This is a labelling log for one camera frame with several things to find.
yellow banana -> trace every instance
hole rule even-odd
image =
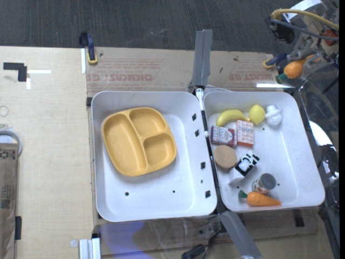
[[[249,121],[249,118],[244,116],[244,114],[240,110],[226,110],[218,116],[216,120],[216,126],[223,126],[225,123],[231,120]]]

small box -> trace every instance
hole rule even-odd
[[[254,124],[252,122],[236,121],[237,144],[252,147],[254,145]]]
[[[229,172],[229,185],[240,183],[248,175],[251,169],[258,163],[260,158],[251,150],[242,156],[240,161]]]
[[[235,147],[237,145],[236,131],[227,127],[212,126],[211,142],[213,144]]]

wooden disc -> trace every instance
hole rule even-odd
[[[216,147],[213,151],[213,156],[217,166],[224,169],[230,169],[237,163],[236,152],[233,148],[226,145]]]

red component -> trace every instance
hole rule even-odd
[[[332,29],[323,30],[321,35],[325,36],[325,37],[338,37],[337,34]],[[324,39],[324,41],[326,42],[326,44],[328,46],[332,46],[332,44],[334,43],[334,40],[326,40],[326,39]]]

white ring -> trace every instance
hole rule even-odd
[[[7,114],[9,114],[9,108],[8,108],[7,106],[0,106],[0,109],[1,109],[2,107],[6,108],[7,112],[6,112],[6,114],[1,114],[1,113],[0,113],[0,116],[5,117]]]
[[[14,139],[17,140],[17,142],[19,144],[19,147],[18,147],[18,156],[19,156],[20,153],[22,152],[22,141],[19,138],[19,136],[16,133],[9,131],[7,129],[0,129],[0,135],[9,135],[9,136],[12,136]]]

